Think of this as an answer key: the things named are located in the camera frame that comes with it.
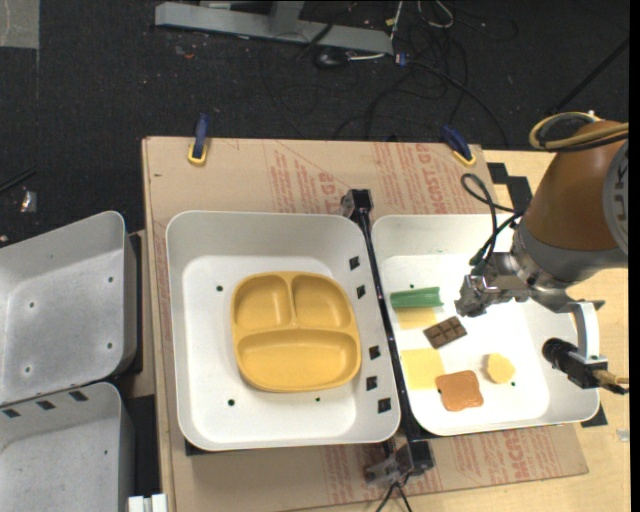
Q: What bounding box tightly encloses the green celery stick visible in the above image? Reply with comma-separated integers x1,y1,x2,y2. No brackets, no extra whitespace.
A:
389,286,445,310

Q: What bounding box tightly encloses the pale yellow cheese slice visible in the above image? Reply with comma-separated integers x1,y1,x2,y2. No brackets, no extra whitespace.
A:
396,306,438,331
399,347,447,391

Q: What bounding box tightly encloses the black computer mouse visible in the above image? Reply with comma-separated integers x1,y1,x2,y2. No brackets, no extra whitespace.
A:
313,48,352,71

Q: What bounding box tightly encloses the black cylinder on white bracket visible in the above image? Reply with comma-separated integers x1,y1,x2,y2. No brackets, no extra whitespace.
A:
541,299,611,390

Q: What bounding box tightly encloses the brown chocolate bar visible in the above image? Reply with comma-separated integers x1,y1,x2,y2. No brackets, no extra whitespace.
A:
422,315,469,350

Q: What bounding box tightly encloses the black block with thin wires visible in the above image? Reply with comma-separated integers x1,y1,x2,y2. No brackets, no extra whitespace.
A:
341,188,375,218
363,438,435,485

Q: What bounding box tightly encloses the thin black rod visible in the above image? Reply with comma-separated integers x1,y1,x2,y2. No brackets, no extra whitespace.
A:
357,209,417,447

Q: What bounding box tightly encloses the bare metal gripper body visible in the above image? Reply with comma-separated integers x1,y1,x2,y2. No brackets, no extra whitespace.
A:
464,251,550,305

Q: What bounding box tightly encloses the yellow divided plate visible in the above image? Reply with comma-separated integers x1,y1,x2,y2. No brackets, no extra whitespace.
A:
229,271,363,394

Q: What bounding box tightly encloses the white plastic tray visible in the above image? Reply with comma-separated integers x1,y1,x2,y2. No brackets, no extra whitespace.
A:
0,209,140,407
0,381,137,512
164,209,403,453
370,213,602,438

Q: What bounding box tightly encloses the brown cardboard board red print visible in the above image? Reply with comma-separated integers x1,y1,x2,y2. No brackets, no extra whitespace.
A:
141,135,590,512

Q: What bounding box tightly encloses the orange-brown toast slice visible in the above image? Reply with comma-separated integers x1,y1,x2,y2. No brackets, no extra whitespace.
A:
434,369,486,413

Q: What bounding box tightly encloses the pale yellow round biscuit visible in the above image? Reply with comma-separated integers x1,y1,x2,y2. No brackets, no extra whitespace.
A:
480,352,517,386

